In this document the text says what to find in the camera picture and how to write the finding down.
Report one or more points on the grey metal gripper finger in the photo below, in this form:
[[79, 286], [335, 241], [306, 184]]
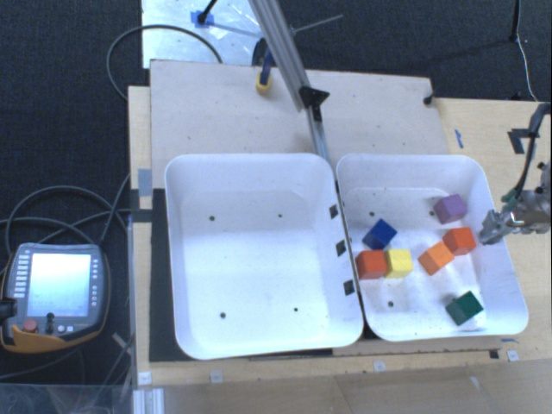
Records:
[[493, 219], [489, 235]]

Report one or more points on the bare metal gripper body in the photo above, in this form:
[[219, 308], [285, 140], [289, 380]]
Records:
[[534, 214]]

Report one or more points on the red-orange cube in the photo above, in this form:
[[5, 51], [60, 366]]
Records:
[[371, 265], [459, 240]]

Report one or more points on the purple cube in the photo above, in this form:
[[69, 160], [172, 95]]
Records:
[[450, 208]]

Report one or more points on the orange cube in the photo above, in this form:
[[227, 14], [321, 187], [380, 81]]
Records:
[[435, 258]]

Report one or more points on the green cube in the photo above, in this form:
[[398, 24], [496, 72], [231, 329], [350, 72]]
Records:
[[464, 307]]

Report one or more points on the yellow cube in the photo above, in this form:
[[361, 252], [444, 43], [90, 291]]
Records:
[[399, 263]]

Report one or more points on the white plastic tray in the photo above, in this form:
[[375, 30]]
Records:
[[259, 274], [414, 313]]

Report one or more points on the blue cube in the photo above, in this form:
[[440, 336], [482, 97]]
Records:
[[379, 233]]

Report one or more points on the thin black rod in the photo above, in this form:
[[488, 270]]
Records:
[[348, 248]]

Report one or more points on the pale wooden board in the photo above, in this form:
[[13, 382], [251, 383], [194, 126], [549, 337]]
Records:
[[224, 114]]

